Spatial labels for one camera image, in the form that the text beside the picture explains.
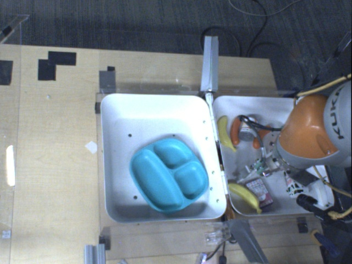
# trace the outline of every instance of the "yellow banana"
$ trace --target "yellow banana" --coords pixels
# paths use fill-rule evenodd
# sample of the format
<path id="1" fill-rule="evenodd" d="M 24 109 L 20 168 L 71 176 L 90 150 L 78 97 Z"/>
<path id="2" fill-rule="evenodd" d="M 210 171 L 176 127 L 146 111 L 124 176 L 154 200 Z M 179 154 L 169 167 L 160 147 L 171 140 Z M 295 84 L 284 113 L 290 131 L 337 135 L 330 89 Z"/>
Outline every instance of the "yellow banana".
<path id="1" fill-rule="evenodd" d="M 226 127 L 227 127 L 227 116 L 224 115 L 220 117 L 218 120 L 218 132 L 219 132 L 220 143 L 226 147 L 229 147 L 231 150 L 235 152 L 236 149 L 232 145 L 231 139 L 227 134 Z"/>
<path id="2" fill-rule="evenodd" d="M 258 197 L 249 189 L 240 184 L 229 183 L 229 190 L 242 198 L 250 207 L 254 208 L 258 214 L 262 213 L 262 210 L 259 208 Z"/>

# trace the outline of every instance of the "black wire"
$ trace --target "black wire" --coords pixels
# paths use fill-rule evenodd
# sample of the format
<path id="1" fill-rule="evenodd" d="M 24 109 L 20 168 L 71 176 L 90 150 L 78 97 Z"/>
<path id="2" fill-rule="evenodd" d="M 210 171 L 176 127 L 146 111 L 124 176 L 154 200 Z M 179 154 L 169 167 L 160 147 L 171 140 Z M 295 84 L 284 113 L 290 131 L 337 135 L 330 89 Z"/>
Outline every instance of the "black wire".
<path id="1" fill-rule="evenodd" d="M 209 26 L 207 27 L 206 29 L 203 30 L 202 34 L 200 35 L 200 47 L 202 49 L 202 52 L 204 52 L 204 39 L 205 39 L 205 36 L 206 34 L 211 31 L 211 30 L 221 30 L 223 32 L 225 32 L 226 34 L 230 35 L 233 40 L 235 41 L 236 43 L 236 47 L 237 47 L 237 53 L 235 54 L 236 56 L 240 57 L 241 54 L 242 54 L 242 50 L 241 50 L 241 45 L 240 43 L 238 42 L 238 39 L 236 38 L 236 36 L 228 29 L 222 27 L 222 26 L 218 26 L 218 25 L 214 25 L 214 26 Z"/>
<path id="2" fill-rule="evenodd" d="M 222 255 L 225 255 L 225 246 L 226 246 L 226 241 L 224 242 L 224 245 L 222 246 Z"/>
<path id="3" fill-rule="evenodd" d="M 223 246 L 223 244 L 226 243 L 226 241 L 232 240 L 232 239 L 233 239 L 232 235 L 231 235 L 230 237 L 228 237 L 227 239 L 224 239 L 224 240 L 215 248 L 215 250 L 207 256 L 206 261 L 208 261 L 208 260 L 210 260 L 211 258 L 213 258 L 213 256 L 218 252 L 218 250 L 221 248 L 221 246 Z"/>
<path id="4" fill-rule="evenodd" d="M 247 117 L 245 115 L 239 115 L 238 118 L 240 121 L 246 121 L 246 123 L 250 123 L 253 127 L 258 128 L 258 129 L 264 129 L 264 130 L 269 130 L 269 131 L 281 131 L 282 130 L 282 128 L 267 127 L 262 124 L 259 124 L 255 121 L 251 120 L 249 117 Z"/>
<path id="5" fill-rule="evenodd" d="M 253 0 L 254 2 L 256 2 L 263 10 L 264 14 L 265 14 L 265 20 L 264 20 L 264 23 L 262 25 L 262 27 L 259 29 L 259 31 L 257 32 L 257 34 L 254 36 L 254 38 L 252 39 L 251 43 L 249 44 L 249 47 L 247 49 L 247 52 L 246 52 L 246 57 L 250 57 L 251 56 L 251 53 L 253 51 L 253 48 L 254 47 L 257 47 L 256 46 L 253 46 L 254 42 L 257 40 L 258 36 L 263 32 L 267 22 L 268 22 L 268 17 L 267 17 L 267 13 L 266 13 L 266 10 L 264 8 L 264 6 L 258 1 L 258 0 Z"/>
<path id="6" fill-rule="evenodd" d="M 265 148 L 264 148 L 264 144 L 262 139 L 259 136 L 258 130 L 254 127 L 253 121 L 251 121 L 248 117 L 244 116 L 244 115 L 240 115 L 239 116 L 240 121 L 244 121 L 256 134 L 256 137 L 259 141 L 260 144 L 260 149 L 261 149 L 261 158 L 260 158 L 260 162 L 265 164 Z"/>
<path id="7" fill-rule="evenodd" d="M 260 46 L 263 46 L 263 45 L 272 45 L 272 46 L 276 46 L 280 49 L 284 49 L 286 52 L 289 53 L 290 57 L 292 60 L 294 60 L 294 62 L 296 63 L 296 65 L 298 66 L 299 68 L 299 71 L 301 72 L 301 75 L 304 76 L 304 73 L 303 73 L 303 69 L 301 67 L 301 65 L 299 64 L 297 58 L 291 53 L 291 51 L 289 49 L 287 49 L 285 46 L 281 45 L 281 44 L 278 44 L 278 43 L 275 43 L 275 42 L 259 42 L 257 43 L 256 45 L 252 46 L 252 48 L 250 49 L 250 52 L 249 52 L 249 55 L 248 57 L 251 57 L 252 56 L 252 53 L 255 49 L 257 49 L 258 47 Z"/>

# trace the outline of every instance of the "cable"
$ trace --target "cable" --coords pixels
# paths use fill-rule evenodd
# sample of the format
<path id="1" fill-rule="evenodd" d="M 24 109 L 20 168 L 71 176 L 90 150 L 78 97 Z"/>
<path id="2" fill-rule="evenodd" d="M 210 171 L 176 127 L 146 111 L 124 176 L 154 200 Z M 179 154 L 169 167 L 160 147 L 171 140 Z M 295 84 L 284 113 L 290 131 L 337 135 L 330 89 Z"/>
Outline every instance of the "cable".
<path id="1" fill-rule="evenodd" d="M 331 217 L 331 219 L 337 220 L 337 219 L 342 219 L 342 218 L 346 217 L 351 212 L 352 212 L 352 206 L 349 209 L 347 209 L 345 212 L 343 212 L 343 213 L 338 213 L 338 212 L 335 212 L 335 211 L 329 211 L 328 215 Z"/>
<path id="2" fill-rule="evenodd" d="M 315 170 L 315 173 L 318 175 L 318 177 L 320 178 L 320 180 L 327 185 L 329 188 L 331 188 L 332 190 L 334 190 L 335 192 L 338 192 L 342 195 L 348 196 L 352 199 L 352 194 L 350 194 L 349 192 L 346 192 L 344 190 L 340 190 L 338 188 L 336 188 L 335 186 L 333 186 L 332 184 L 330 184 L 329 182 L 325 181 L 324 177 L 319 173 L 318 169 L 316 168 L 315 165 L 313 165 L 313 169 Z M 347 209 L 345 212 L 342 213 L 338 213 L 336 211 L 329 211 L 328 215 L 331 217 L 331 219 L 333 220 L 337 220 L 337 219 L 342 219 L 344 217 L 346 217 L 348 214 L 350 214 L 352 212 L 352 207 Z"/>
<path id="3" fill-rule="evenodd" d="M 224 28 L 222 26 L 218 26 L 218 25 L 207 27 L 206 29 L 203 30 L 202 34 L 200 35 L 200 47 L 202 49 L 202 52 L 204 52 L 204 38 L 205 38 L 207 32 L 210 31 L 210 30 L 213 30 L 213 29 L 221 30 L 221 31 L 225 32 L 226 34 L 230 35 L 233 38 L 233 40 L 236 43 L 237 49 L 238 49 L 238 52 L 236 53 L 236 56 L 240 57 L 241 54 L 242 54 L 242 52 L 241 52 L 242 50 L 241 50 L 241 45 L 238 42 L 238 39 L 236 38 L 236 36 L 230 30 L 228 30 L 228 29 L 226 29 L 226 28 Z"/>
<path id="4" fill-rule="evenodd" d="M 258 0 L 253 0 L 255 3 L 257 3 L 263 10 L 263 12 L 266 14 L 266 10 L 264 8 L 264 6 L 258 1 Z M 251 55 L 251 52 L 253 51 L 253 48 L 256 47 L 256 46 L 253 46 L 254 42 L 257 40 L 258 36 L 263 32 L 266 24 L 268 22 L 268 17 L 265 16 L 265 20 L 264 20 L 264 23 L 262 25 L 262 27 L 259 29 L 259 31 L 257 32 L 257 34 L 254 36 L 254 38 L 252 39 L 251 43 L 249 44 L 248 46 L 248 49 L 247 49 L 247 52 L 246 52 L 246 57 L 250 57 Z"/>
<path id="5" fill-rule="evenodd" d="M 210 260 L 211 258 L 213 258 L 213 256 L 218 252 L 218 250 L 221 248 L 221 246 L 226 243 L 226 241 L 232 239 L 232 235 L 229 236 L 227 239 L 224 239 L 221 243 L 218 244 L 218 246 L 215 248 L 215 250 L 210 253 L 208 256 L 207 256 L 207 259 L 206 261 Z"/>
<path id="6" fill-rule="evenodd" d="M 238 118 L 240 121 L 244 121 L 256 134 L 256 137 L 257 137 L 259 144 L 260 144 L 260 150 L 261 150 L 261 158 L 258 163 L 257 172 L 261 171 L 261 168 L 264 168 L 266 165 L 266 151 L 265 151 L 263 141 L 259 136 L 258 130 L 254 127 L 253 123 L 256 123 L 256 122 L 251 121 L 248 117 L 246 117 L 244 115 L 240 115 L 240 116 L 238 116 Z"/>
<path id="7" fill-rule="evenodd" d="M 335 79 L 335 80 L 333 80 L 333 81 L 331 81 L 329 83 L 326 83 L 326 84 L 324 84 L 324 85 L 322 85 L 322 86 L 320 86 L 318 88 L 300 92 L 300 93 L 297 94 L 297 97 L 306 96 L 306 95 L 310 95 L 310 94 L 313 94 L 313 93 L 316 93 L 316 92 L 320 92 L 322 90 L 330 88 L 331 86 L 334 86 L 334 85 L 336 85 L 338 83 L 341 83 L 341 82 L 343 82 L 345 80 L 349 80 L 349 79 L 351 79 L 351 74 L 346 75 L 346 76 L 342 76 L 342 77 L 340 77 L 338 79 Z"/>
<path id="8" fill-rule="evenodd" d="M 304 75 L 303 73 L 303 69 L 301 67 L 301 65 L 299 64 L 297 58 L 290 52 L 289 49 L 287 49 L 285 46 L 281 45 L 281 44 L 277 44 L 277 43 L 274 43 L 274 42 L 260 42 L 260 43 L 257 43 L 256 45 L 254 45 L 250 51 L 248 52 L 248 57 L 251 57 L 252 56 L 252 52 L 259 46 L 263 46 L 263 45 L 272 45 L 272 46 L 276 46 L 278 48 L 282 48 L 284 49 L 286 52 L 288 52 L 288 54 L 290 55 L 291 59 L 294 60 L 294 62 L 296 63 L 296 65 L 298 66 L 300 72 L 301 72 L 301 75 Z"/>
<path id="9" fill-rule="evenodd" d="M 259 128 L 259 129 L 264 129 L 264 130 L 269 130 L 269 131 L 281 131 L 282 128 L 273 128 L 273 127 L 267 127 L 267 126 L 264 126 L 262 124 L 259 124 L 253 120 L 251 120 L 249 117 L 245 116 L 245 115 L 239 115 L 238 116 L 239 120 L 240 121 L 245 121 L 246 123 L 251 123 L 253 125 L 253 127 L 256 127 L 256 128 Z"/>
<path id="10" fill-rule="evenodd" d="M 318 175 L 319 179 L 321 180 L 321 182 L 323 182 L 325 185 L 327 185 L 329 188 L 331 188 L 332 190 L 342 194 L 342 195 L 345 195 L 345 196 L 348 196 L 352 199 L 352 194 L 350 194 L 349 192 L 346 192 L 344 190 L 340 190 L 338 188 L 336 188 L 335 186 L 333 186 L 332 184 L 330 184 L 329 182 L 325 181 L 324 177 L 319 173 L 318 169 L 316 168 L 316 166 L 313 166 L 313 169 L 315 170 L 315 173 Z"/>
<path id="11" fill-rule="evenodd" d="M 228 1 L 229 1 L 229 3 L 230 3 L 230 5 L 231 5 L 232 8 L 234 8 L 235 10 L 237 10 L 237 11 L 243 13 L 243 14 L 252 15 L 252 16 L 255 16 L 255 17 L 270 17 L 270 16 L 272 16 L 272 15 L 276 15 L 276 14 L 278 14 L 278 13 L 281 13 L 282 11 L 284 11 L 284 10 L 286 10 L 287 8 L 291 7 L 293 4 L 296 4 L 296 3 L 300 2 L 300 1 L 303 1 L 303 0 L 296 0 L 296 1 L 293 1 L 293 2 L 289 3 L 288 5 L 286 5 L 284 8 L 282 8 L 281 10 L 278 10 L 278 11 L 276 11 L 276 12 L 274 12 L 274 13 L 265 14 L 265 15 L 253 14 L 253 13 L 249 13 L 249 12 L 243 11 L 243 10 L 237 8 L 237 7 L 231 2 L 231 0 L 228 0 Z"/>
<path id="12" fill-rule="evenodd" d="M 220 257 L 219 257 L 219 264 L 226 264 L 227 263 L 227 258 L 225 256 L 225 245 L 226 245 L 226 242 L 224 243 L 224 245 L 222 247 L 222 255 L 220 255 Z"/>

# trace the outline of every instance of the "glass panel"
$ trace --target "glass panel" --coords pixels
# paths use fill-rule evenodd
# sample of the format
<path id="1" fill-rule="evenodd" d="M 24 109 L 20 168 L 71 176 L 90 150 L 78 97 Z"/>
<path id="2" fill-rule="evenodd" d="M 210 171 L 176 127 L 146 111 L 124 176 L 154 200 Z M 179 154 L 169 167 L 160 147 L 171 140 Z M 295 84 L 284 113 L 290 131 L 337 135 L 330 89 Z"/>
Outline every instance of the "glass panel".
<path id="1" fill-rule="evenodd" d="M 0 20 L 0 262 L 9 263 L 19 119 L 22 23 L 27 15 Z"/>
<path id="2" fill-rule="evenodd" d="M 202 55 L 101 51 L 100 71 L 115 69 L 118 93 L 198 95 L 202 77 Z M 269 59 L 219 57 L 220 95 L 278 96 Z"/>

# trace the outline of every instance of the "blue divided plate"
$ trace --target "blue divided plate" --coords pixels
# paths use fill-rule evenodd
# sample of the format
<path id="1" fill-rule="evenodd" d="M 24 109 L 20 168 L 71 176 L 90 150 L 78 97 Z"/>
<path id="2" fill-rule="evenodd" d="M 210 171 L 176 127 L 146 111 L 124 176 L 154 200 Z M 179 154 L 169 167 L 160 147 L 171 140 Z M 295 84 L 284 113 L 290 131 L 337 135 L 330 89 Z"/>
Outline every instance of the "blue divided plate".
<path id="1" fill-rule="evenodd" d="M 209 185 L 207 172 L 192 150 L 171 138 L 156 141 L 133 155 L 130 173 L 144 199 L 162 213 L 184 209 Z"/>

